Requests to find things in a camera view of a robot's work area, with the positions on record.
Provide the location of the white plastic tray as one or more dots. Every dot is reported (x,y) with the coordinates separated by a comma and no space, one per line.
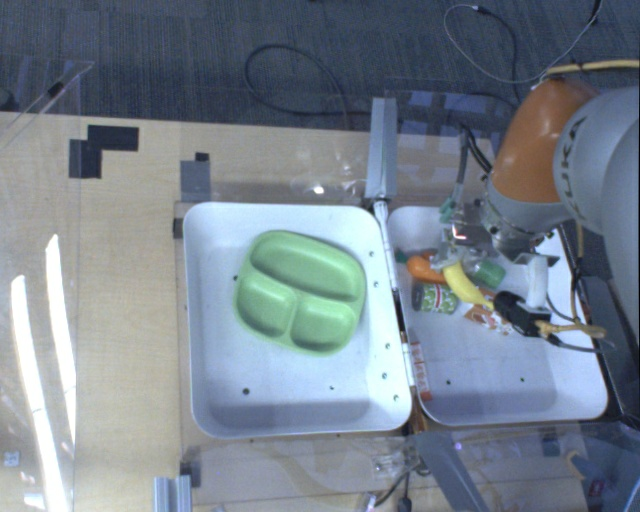
(280,395)
(490,380)

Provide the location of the orange and white carton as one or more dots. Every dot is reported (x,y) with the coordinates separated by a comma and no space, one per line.
(422,372)

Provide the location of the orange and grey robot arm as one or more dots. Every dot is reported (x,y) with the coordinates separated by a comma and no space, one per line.
(595,165)

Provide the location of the green bottle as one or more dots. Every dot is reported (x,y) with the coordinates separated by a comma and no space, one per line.
(491,273)

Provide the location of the green divided plate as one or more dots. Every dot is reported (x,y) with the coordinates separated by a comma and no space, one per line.
(300,292)

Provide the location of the yellow banana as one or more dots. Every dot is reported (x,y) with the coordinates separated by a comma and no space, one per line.
(462,287)

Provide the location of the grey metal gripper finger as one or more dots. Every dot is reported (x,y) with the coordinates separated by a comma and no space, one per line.
(442,256)
(472,259)

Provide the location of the orange carrot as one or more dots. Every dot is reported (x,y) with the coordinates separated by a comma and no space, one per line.
(420,269)

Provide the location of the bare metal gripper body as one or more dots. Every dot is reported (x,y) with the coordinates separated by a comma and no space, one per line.
(480,231)

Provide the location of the black cylinder on white bracket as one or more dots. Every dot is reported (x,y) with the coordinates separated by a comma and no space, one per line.
(520,314)

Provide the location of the green can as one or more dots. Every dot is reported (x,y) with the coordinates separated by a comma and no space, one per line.
(435,298)

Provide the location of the orange and white packet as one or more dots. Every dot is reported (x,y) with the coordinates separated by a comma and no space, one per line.
(487,320)

